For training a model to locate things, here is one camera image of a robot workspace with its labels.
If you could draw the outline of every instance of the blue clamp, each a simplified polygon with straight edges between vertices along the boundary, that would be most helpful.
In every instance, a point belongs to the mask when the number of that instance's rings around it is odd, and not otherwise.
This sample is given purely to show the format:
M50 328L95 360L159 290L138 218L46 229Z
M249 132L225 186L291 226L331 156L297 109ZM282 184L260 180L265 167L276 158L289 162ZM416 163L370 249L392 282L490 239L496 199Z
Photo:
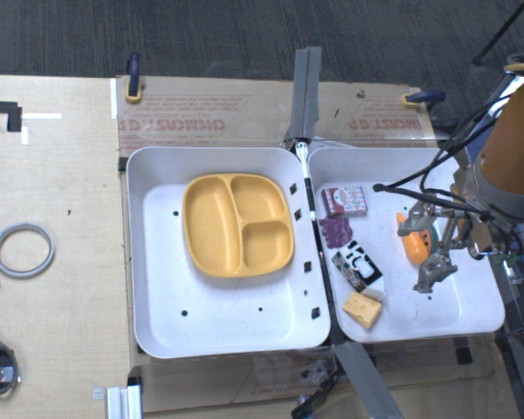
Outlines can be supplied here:
M128 58L126 73L130 80L126 84L125 98L127 102L136 103L141 100L140 86L140 54L133 52Z
M446 100L446 93L440 90L425 90L419 93L404 93L400 98L404 107L418 107L422 102L427 104L430 111L438 102Z

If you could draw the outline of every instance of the purple object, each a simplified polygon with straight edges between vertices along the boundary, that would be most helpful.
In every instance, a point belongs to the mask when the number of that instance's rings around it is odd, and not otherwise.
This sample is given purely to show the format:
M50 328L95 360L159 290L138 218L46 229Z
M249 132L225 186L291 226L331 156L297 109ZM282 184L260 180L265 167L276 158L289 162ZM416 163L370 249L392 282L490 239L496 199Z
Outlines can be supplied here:
M340 248L347 244L353 236L346 217L326 217L318 221L328 248Z

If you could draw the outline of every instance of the orange object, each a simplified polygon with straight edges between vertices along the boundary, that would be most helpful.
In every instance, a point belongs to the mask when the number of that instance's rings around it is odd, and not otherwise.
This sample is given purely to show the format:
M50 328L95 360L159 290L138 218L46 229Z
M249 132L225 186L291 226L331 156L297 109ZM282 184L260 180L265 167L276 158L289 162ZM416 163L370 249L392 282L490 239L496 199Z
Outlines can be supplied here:
M405 221L405 218L401 213L397 213L396 221L399 226L400 223ZM425 259L429 256L427 247L417 232L412 231L408 236L402 236L402 241L405 254L412 263L422 264L423 261L425 261Z

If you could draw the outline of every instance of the brown object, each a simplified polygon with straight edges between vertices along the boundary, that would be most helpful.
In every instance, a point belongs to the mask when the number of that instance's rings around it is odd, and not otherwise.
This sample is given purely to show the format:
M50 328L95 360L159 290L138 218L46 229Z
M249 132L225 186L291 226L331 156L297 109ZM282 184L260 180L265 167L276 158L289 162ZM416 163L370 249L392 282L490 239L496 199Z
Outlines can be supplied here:
M479 166L495 188L524 196L524 84L503 108L479 153Z

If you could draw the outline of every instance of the gray ring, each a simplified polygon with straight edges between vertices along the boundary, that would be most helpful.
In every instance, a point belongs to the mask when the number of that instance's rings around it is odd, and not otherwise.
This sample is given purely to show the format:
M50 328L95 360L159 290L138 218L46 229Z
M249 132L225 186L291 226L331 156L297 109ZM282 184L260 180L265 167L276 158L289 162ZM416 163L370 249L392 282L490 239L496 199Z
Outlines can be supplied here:
M35 231L36 233L41 235L49 245L49 254L46 256L45 260L40 265L28 271L13 270L7 267L0 259L0 271L4 275L9 276L10 278L33 278L34 276L37 276L39 273L45 271L46 268L51 264L52 259L54 258L54 242L52 241L51 233L49 233L41 225L37 223L21 222L14 223L0 231L0 247L2 247L2 243L6 238L19 231Z

